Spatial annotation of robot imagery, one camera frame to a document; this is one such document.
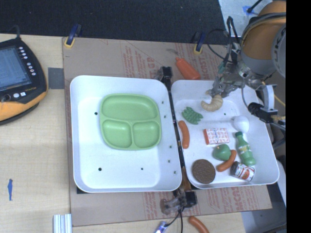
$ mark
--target white tray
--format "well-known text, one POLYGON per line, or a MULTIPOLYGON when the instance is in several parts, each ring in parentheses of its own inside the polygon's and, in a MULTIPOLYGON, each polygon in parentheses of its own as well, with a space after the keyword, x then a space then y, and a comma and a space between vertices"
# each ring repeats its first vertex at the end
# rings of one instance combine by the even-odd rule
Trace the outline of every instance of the white tray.
POLYGON ((73 171, 83 191, 173 191, 181 184, 176 135, 167 88, 151 79, 78 76, 70 84, 73 171), (148 150, 116 150, 102 138, 100 102, 106 95, 146 95, 158 105, 162 136, 148 150))
MULTIPOLYGON (((201 107, 201 101, 204 100, 210 103, 211 96, 206 95, 205 92, 211 89, 212 85, 213 81, 185 80, 176 81, 172 85, 172 97, 176 119, 177 121, 184 120, 190 133, 189 148, 183 150, 189 181, 200 189, 275 183, 278 180, 279 169, 265 123, 248 112, 242 101, 240 89, 231 92, 228 97, 224 98, 223 105, 219 110, 215 112, 207 112, 204 110, 201 107), (201 119, 197 125, 188 123, 183 118, 181 113, 187 106, 203 115, 204 118, 201 119), (191 173, 191 166, 194 161, 206 159, 214 166, 222 162, 212 157, 212 152, 217 145, 206 145, 203 129, 227 128, 230 138, 230 142, 227 144, 230 149, 236 150, 237 141, 234 133, 237 132, 237 130, 234 128, 233 119, 235 116, 239 115, 246 116, 250 123, 248 133, 243 134, 243 136, 250 144, 253 156, 257 161, 254 166, 255 175, 252 181, 247 182, 230 176, 230 169, 224 172, 216 171, 216 177, 210 184, 203 184, 196 181, 191 173)), ((249 87, 244 89, 244 97, 247 104, 259 102, 256 92, 249 87)), ((241 161, 239 155, 237 155, 236 160, 241 161)))

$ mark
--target wooden table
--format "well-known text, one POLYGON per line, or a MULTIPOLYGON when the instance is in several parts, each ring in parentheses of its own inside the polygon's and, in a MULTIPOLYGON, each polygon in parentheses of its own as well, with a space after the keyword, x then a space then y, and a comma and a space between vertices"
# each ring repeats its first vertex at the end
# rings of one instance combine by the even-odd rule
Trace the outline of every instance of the wooden table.
MULTIPOLYGON (((15 38, 0 34, 0 42, 15 38)), ((62 37, 22 35, 46 75, 63 68, 62 37)), ((0 232, 51 233, 53 215, 70 214, 68 152, 63 89, 49 89, 28 115, 0 126, 0 232), (8 183, 13 180, 12 200, 8 183)), ((241 213, 198 216, 211 233, 245 232, 241 213)), ((74 233, 153 233, 161 220, 73 227, 74 233)), ((196 232, 183 218, 183 232, 196 232)), ((166 233, 178 233, 180 219, 166 233)))

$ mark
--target white egg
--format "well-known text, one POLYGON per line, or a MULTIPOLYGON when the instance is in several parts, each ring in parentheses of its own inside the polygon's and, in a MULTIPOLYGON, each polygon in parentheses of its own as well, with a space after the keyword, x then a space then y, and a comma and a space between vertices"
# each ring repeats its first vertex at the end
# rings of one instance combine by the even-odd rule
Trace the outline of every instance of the white egg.
POLYGON ((247 133, 249 130, 249 120, 245 116, 236 116, 234 118, 234 127, 242 133, 247 133))

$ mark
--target chocolate cookie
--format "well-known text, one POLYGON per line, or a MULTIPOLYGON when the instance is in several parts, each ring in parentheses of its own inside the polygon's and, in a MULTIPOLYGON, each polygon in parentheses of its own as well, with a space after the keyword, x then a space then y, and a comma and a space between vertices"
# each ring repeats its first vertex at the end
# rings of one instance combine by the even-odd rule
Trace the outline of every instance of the chocolate cookie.
POLYGON ((191 170, 194 178, 203 184, 211 183, 216 175, 216 170, 213 164, 205 159, 196 160, 192 164, 191 170))

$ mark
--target black floor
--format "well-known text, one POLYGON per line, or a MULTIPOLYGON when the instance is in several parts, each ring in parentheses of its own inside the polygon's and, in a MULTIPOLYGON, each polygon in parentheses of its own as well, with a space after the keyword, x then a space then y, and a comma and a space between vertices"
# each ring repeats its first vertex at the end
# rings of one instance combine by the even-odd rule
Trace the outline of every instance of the black floor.
POLYGON ((181 43, 225 29, 218 0, 0 0, 1 33, 17 24, 21 34, 66 36, 75 23, 82 37, 181 43))

